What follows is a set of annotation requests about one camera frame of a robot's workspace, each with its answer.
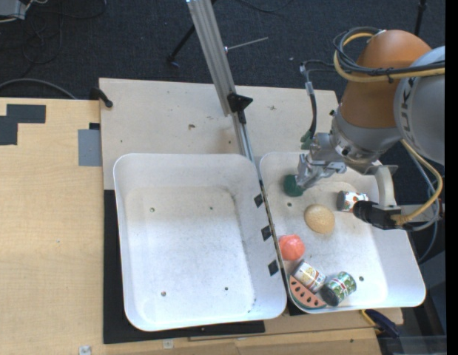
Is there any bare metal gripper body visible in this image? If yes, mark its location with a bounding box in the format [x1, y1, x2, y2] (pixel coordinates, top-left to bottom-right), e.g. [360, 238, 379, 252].
[307, 132, 367, 172]

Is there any dark green toy vegetable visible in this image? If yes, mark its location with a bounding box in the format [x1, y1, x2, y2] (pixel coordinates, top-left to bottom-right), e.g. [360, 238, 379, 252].
[283, 174, 304, 198]

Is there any white can with tomato print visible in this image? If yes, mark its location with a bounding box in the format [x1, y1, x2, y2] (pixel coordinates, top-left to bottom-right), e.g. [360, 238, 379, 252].
[336, 190, 370, 214]

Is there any beige oval bread roll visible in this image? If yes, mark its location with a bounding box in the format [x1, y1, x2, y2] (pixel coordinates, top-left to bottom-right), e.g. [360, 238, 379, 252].
[303, 203, 336, 235]

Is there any orange-red toy tomato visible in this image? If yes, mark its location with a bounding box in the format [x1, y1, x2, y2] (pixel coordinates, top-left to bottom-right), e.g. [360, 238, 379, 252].
[277, 234, 306, 262]

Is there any white plastic tray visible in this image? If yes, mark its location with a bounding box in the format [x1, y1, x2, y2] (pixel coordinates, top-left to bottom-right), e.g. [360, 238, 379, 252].
[259, 151, 427, 315]
[112, 152, 288, 333]

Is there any white and yellow can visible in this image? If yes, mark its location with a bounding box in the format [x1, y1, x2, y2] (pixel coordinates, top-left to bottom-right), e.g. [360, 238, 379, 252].
[290, 260, 327, 294]

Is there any green and white can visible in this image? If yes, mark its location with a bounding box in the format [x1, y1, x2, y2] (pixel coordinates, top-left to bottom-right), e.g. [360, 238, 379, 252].
[320, 271, 357, 308]

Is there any toy watermelon slice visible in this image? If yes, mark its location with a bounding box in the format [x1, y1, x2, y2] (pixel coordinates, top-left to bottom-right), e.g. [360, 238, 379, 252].
[288, 274, 328, 311]

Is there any pale wood board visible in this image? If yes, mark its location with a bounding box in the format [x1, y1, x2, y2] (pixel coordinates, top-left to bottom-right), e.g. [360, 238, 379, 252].
[98, 78, 404, 344]

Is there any black cylinder on white bracket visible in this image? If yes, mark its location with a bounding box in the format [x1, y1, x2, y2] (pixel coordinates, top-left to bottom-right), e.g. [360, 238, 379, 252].
[352, 163, 404, 231]

